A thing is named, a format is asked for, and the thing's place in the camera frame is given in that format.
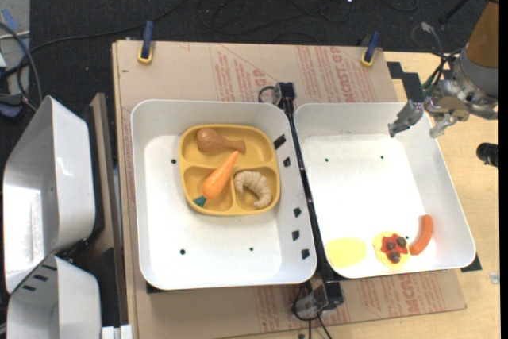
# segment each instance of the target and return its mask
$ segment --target toy chicken drumstick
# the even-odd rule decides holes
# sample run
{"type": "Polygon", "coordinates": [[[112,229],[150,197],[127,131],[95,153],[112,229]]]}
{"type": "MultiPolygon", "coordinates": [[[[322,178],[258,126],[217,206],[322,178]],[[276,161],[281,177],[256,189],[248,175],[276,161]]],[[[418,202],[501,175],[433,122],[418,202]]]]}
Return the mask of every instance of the toy chicken drumstick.
{"type": "Polygon", "coordinates": [[[215,199],[219,196],[233,173],[238,154],[240,154],[238,151],[232,152],[231,155],[205,179],[202,187],[203,195],[194,200],[196,205],[202,208],[207,199],[215,199]]]}

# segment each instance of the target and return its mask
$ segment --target white plastic container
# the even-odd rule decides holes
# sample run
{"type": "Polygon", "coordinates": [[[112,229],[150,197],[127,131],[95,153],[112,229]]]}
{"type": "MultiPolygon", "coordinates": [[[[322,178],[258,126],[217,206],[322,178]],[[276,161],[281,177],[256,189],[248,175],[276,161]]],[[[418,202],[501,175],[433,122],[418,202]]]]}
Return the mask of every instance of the white plastic container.
{"type": "Polygon", "coordinates": [[[97,280],[50,256],[10,296],[9,339],[98,339],[102,328],[97,280]]]}
{"type": "Polygon", "coordinates": [[[347,278],[462,268],[475,259],[475,243],[439,144],[429,136],[430,120],[425,116],[394,138],[388,133],[388,123],[402,107],[318,103],[295,112],[323,244],[355,238],[367,246],[363,261],[333,267],[347,278]],[[374,236],[396,231],[411,242],[423,214],[434,224],[427,248],[398,270],[381,264],[374,236]]]}
{"type": "Polygon", "coordinates": [[[148,100],[132,112],[140,269],[161,290],[301,283],[317,265],[306,196],[284,112],[262,103],[148,100]],[[249,125],[275,141],[279,203],[262,214],[209,216],[187,204],[179,140],[192,126],[249,125]]]}
{"type": "Polygon", "coordinates": [[[3,176],[6,288],[48,255],[89,237],[95,200],[87,124],[44,98],[6,163],[3,176]]]}

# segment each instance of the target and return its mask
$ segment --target shrimp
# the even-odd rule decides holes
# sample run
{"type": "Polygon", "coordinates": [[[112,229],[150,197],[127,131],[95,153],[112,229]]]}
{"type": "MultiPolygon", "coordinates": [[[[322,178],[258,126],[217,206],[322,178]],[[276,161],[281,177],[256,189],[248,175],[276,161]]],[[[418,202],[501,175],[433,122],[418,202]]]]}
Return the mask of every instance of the shrimp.
{"type": "Polygon", "coordinates": [[[257,195],[258,199],[253,204],[257,209],[266,208],[271,204],[272,196],[267,177],[261,175],[260,172],[239,172],[234,176],[233,183],[239,194],[244,191],[244,187],[247,187],[257,195]]]}

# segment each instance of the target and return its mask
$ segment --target yellow disc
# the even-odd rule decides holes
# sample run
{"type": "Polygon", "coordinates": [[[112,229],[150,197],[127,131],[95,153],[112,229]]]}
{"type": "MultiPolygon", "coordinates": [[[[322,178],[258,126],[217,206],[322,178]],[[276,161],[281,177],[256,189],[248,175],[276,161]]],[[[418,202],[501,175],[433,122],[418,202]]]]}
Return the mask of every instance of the yellow disc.
{"type": "Polygon", "coordinates": [[[367,245],[357,237],[342,237],[328,242],[326,253],[334,267],[344,268],[362,261],[367,256],[367,245]]]}

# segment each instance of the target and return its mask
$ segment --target blue clamp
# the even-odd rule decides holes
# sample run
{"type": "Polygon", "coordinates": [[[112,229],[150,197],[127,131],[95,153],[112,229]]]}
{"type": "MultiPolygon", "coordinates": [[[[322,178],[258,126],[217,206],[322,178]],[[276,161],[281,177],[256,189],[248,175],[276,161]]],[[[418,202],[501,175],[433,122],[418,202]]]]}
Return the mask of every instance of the blue clamp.
{"type": "Polygon", "coordinates": [[[0,94],[0,114],[16,117],[23,110],[21,98],[21,94],[0,94]]]}
{"type": "Polygon", "coordinates": [[[152,34],[153,34],[153,21],[147,21],[143,30],[143,45],[137,53],[137,60],[142,64],[148,65],[152,62],[153,47],[152,47],[152,34]]]}
{"type": "Polygon", "coordinates": [[[362,53],[360,63],[364,67],[371,67],[374,63],[374,52],[379,43],[379,32],[374,31],[368,42],[367,49],[362,53]]]}

